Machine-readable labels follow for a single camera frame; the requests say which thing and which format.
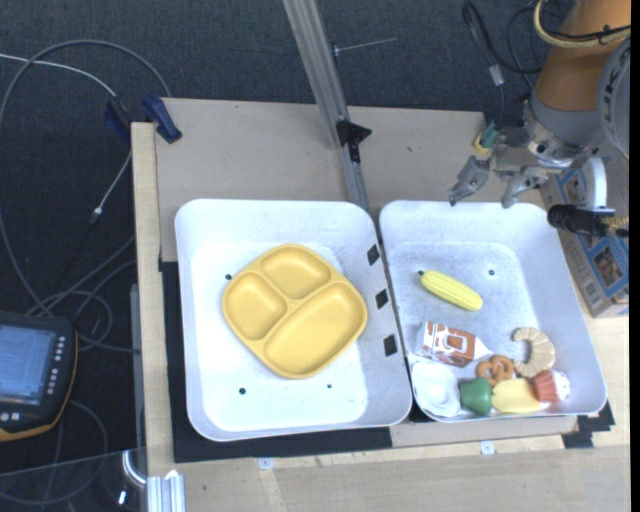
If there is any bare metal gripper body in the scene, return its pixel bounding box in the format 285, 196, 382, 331
489, 125, 577, 177

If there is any white plastic tray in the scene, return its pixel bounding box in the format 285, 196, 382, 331
377, 199, 609, 424
173, 198, 414, 443

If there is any yellow corn cob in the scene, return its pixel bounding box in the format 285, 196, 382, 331
416, 269, 485, 313

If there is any blue printed cardboard box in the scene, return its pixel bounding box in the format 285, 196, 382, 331
541, 167, 631, 320

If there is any beige croissant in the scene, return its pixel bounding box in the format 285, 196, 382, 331
511, 326, 558, 379

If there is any orange and white carton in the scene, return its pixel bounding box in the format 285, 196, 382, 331
414, 320, 494, 370

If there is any brown pretzel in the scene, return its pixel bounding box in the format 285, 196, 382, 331
474, 354, 517, 387

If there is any orange and pink cupcake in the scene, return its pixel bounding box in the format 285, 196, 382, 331
530, 369, 572, 404

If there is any brown cardboard board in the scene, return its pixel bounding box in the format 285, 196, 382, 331
153, 97, 582, 449

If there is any yellow bell pepper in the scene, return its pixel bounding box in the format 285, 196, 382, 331
490, 377, 550, 415

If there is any green bell pepper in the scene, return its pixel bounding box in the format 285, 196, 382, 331
458, 376, 494, 416

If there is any white fried egg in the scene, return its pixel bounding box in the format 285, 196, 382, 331
410, 360, 462, 418

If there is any yellow divided plate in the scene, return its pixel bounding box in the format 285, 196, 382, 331
220, 243, 370, 380

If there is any black cylinder on white bracket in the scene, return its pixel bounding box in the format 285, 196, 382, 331
546, 156, 619, 237

